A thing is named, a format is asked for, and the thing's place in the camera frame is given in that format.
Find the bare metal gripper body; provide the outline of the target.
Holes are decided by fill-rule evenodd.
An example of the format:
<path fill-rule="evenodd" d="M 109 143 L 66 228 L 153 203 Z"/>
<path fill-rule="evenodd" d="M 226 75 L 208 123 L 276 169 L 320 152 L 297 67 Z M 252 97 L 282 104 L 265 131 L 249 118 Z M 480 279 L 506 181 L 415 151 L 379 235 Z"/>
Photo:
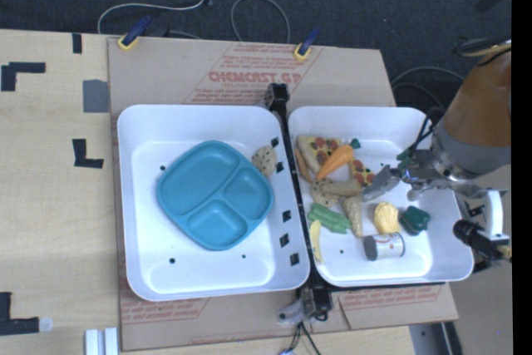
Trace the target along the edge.
<path fill-rule="evenodd" d="M 461 195 L 474 194 L 474 175 L 456 165 L 444 151 L 436 149 L 403 151 L 398 157 L 401 180 L 434 180 L 431 190 L 452 190 Z"/>

